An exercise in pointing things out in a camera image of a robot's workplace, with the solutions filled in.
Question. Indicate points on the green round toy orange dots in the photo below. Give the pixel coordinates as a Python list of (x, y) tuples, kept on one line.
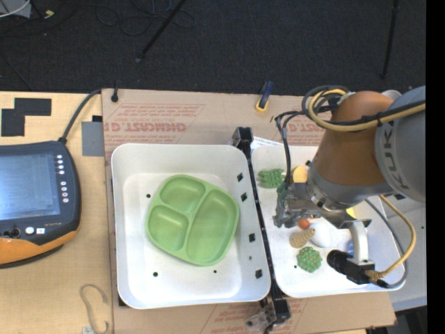
[(308, 259)]

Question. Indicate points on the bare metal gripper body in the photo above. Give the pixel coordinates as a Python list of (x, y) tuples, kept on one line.
[(301, 196)]

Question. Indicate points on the white toy egg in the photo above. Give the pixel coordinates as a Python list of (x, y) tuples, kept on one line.
[(321, 236)]

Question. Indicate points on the thin black rod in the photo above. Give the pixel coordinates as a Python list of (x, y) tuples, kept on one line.
[(261, 221)]

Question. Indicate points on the yellow toy potato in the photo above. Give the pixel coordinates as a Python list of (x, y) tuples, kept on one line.
[(299, 175)]

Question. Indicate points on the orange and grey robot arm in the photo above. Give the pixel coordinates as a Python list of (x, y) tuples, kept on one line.
[(351, 144)]

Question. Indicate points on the green toy grapes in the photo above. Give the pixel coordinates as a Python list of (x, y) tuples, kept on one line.
[(271, 178)]

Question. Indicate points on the brown cardboard board red print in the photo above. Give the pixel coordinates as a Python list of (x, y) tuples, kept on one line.
[(208, 120)]

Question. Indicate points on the green divided plate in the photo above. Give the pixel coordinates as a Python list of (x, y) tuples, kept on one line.
[(194, 221)]

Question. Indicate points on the small orange toy ball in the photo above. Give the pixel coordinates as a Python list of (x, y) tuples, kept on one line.
[(303, 223)]

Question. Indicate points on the yellow toy piece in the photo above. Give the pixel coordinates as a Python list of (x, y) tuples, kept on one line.
[(352, 212)]

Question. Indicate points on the small blue toy piece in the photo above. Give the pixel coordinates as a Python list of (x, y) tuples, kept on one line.
[(350, 248)]

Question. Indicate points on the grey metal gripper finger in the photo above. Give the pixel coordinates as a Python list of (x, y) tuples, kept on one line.
[(293, 220), (279, 218)]

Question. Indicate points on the white plastic tray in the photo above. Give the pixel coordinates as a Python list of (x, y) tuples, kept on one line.
[(313, 285), (180, 284)]

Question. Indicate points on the black cylinder on white bracket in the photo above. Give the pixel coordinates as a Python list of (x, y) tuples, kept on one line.
[(347, 263)]

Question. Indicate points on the beige spiral toy cone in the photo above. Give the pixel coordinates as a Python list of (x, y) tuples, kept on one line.
[(300, 239)]

